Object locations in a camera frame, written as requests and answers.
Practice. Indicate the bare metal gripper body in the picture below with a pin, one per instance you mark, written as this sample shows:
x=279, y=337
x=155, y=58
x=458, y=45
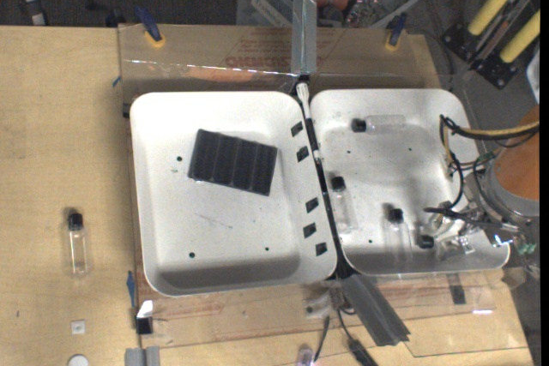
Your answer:
x=486, y=225

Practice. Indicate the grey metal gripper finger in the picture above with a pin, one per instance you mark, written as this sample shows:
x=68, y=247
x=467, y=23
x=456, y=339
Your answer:
x=447, y=253
x=465, y=244

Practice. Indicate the clear bottle with black cap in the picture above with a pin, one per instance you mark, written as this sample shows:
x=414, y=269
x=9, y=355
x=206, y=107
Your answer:
x=344, y=205
x=379, y=123
x=399, y=235
x=78, y=244

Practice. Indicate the white plastic tray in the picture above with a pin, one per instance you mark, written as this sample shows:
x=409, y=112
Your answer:
x=386, y=167
x=223, y=227

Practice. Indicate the thin black and white rod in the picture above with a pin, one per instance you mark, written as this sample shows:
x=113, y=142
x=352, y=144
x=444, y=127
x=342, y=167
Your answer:
x=309, y=128

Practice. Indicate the black ribbed rectangular rack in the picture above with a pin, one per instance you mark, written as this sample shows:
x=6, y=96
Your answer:
x=233, y=162

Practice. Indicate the black cylinder on white bracket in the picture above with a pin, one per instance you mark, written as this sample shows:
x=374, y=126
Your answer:
x=426, y=242

